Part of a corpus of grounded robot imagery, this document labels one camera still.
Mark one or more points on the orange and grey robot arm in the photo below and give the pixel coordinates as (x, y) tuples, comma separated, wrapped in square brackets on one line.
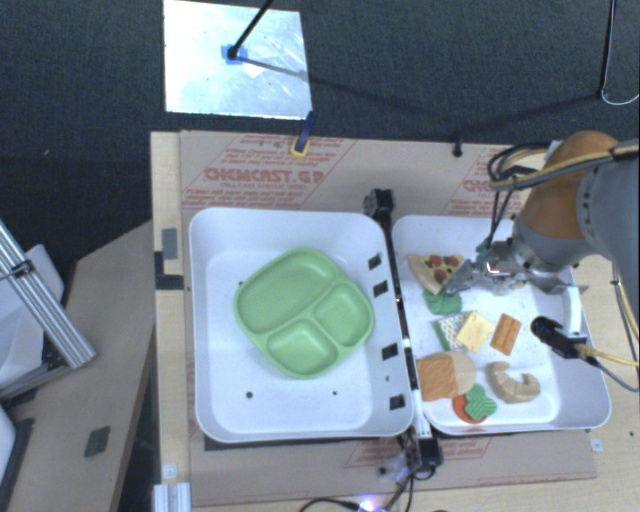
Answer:
[(555, 200)]

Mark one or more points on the brown cardboard board red print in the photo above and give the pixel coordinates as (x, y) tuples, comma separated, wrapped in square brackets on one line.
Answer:
[(300, 170)]

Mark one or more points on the orange and tan toy bread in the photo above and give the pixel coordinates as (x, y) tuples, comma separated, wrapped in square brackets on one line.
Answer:
[(440, 376)]

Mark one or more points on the orange toy biscuit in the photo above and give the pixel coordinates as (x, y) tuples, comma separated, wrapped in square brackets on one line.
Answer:
[(506, 334)]

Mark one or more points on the black cylinder on white bracket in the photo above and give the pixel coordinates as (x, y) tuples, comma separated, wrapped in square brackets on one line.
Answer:
[(557, 337)]

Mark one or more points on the dull grey metal gripper finger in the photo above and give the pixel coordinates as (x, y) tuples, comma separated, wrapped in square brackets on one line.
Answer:
[(461, 281)]

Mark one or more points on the thin black and white rod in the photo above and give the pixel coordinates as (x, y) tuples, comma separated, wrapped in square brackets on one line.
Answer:
[(400, 305)]

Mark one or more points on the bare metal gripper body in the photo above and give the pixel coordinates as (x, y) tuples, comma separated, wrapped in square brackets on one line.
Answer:
[(505, 264)]

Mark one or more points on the green divided plate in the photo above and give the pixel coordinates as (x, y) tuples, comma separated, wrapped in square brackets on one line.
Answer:
[(300, 310)]

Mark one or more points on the green and white checkered slice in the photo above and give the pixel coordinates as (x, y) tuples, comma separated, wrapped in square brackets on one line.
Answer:
[(447, 330)]

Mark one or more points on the green toy lettuce leaf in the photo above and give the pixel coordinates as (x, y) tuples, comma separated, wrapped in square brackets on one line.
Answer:
[(440, 302), (481, 401)]

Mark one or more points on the white plastic tray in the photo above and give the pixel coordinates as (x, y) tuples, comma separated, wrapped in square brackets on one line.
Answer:
[(550, 410), (225, 400)]

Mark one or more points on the tan toy croissant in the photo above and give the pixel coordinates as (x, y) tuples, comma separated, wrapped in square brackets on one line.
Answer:
[(512, 387)]

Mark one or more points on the red toy tomato slice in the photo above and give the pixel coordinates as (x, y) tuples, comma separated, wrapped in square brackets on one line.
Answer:
[(462, 412)]

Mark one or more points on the toy pizza slice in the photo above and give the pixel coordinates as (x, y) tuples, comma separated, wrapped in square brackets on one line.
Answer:
[(430, 267)]

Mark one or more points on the yellow toy cheese slice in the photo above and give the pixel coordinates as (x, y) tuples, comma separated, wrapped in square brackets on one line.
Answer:
[(475, 332)]

